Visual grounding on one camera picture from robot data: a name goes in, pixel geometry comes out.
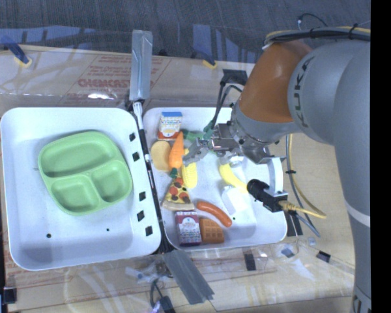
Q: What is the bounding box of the yellow banana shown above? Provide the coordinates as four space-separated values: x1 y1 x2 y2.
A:
218 162 249 194

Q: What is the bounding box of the brown waffle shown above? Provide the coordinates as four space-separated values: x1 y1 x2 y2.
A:
199 217 225 245

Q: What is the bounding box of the yellow corn cob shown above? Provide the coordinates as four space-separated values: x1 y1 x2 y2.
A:
181 148 199 190

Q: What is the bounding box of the green toy vegetable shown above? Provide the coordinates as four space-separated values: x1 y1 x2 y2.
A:
182 130 205 143

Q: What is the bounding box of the orange carrot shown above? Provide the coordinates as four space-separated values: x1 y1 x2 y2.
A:
167 130 186 179

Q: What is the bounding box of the red and white carton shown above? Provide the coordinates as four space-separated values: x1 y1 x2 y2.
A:
174 211 203 248

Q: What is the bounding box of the green divided plate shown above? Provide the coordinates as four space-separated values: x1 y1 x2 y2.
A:
37 130 134 216

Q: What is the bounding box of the black cylinder on white bracket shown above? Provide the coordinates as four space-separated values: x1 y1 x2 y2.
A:
246 155 289 213

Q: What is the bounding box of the red sausage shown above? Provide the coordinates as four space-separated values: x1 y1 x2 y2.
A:
195 201 233 229

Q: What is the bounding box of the white plastic tray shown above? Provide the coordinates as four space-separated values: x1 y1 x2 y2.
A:
142 106 288 252
0 106 162 271

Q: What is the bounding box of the brown cardboard board red print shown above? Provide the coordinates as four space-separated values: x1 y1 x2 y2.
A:
0 44 356 312

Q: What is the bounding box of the pizza slice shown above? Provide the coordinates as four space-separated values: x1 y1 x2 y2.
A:
161 175 196 213

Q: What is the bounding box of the blue white orange carton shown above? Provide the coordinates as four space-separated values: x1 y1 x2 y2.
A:
156 111 184 142

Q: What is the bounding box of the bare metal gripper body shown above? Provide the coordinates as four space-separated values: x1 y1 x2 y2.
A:
209 122 286 165

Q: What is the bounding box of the clear plastic bottle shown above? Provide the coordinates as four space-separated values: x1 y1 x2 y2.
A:
221 185 252 216

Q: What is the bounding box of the yellow round biscuit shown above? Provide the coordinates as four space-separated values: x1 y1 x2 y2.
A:
150 140 172 172

